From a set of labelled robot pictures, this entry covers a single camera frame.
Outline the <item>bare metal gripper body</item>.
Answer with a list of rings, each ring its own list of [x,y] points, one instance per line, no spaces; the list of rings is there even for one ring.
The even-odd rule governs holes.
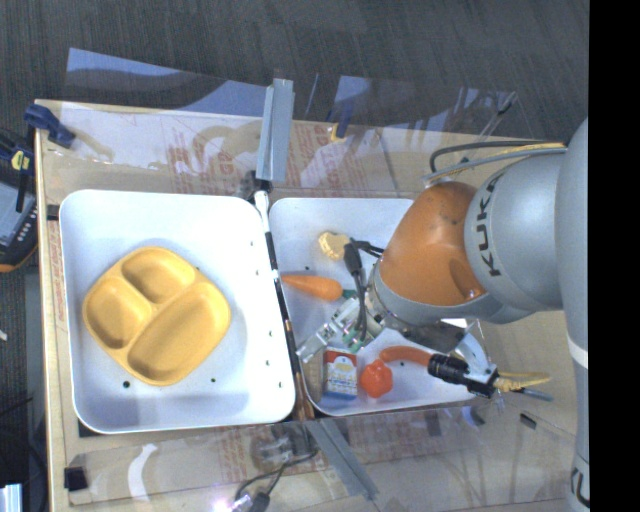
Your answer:
[[[367,308],[361,307],[359,298],[352,294],[344,302],[344,345],[348,350],[361,350],[382,332],[379,319]]]

